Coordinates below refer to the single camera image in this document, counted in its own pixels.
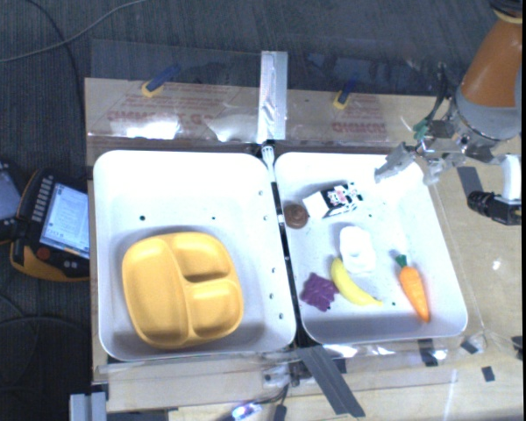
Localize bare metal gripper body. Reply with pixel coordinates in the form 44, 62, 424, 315
416, 119, 508, 168

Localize white plastic tray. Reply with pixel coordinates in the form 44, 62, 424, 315
91, 148, 299, 363
273, 151, 470, 346

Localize black and white milk carton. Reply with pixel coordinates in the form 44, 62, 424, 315
302, 182, 365, 220

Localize orange carrot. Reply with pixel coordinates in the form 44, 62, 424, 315
394, 253, 432, 324

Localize brown cardboard board red print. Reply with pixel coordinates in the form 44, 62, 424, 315
83, 76, 523, 413

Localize yellow banana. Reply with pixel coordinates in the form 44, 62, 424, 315
330, 256, 384, 308

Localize purple grapes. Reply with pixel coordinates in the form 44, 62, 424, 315
299, 272, 340, 313

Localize yellow divided plate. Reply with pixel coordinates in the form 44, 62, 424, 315
121, 231, 245, 351

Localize black cylinder on white bracket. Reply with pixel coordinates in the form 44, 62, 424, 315
466, 153, 523, 227

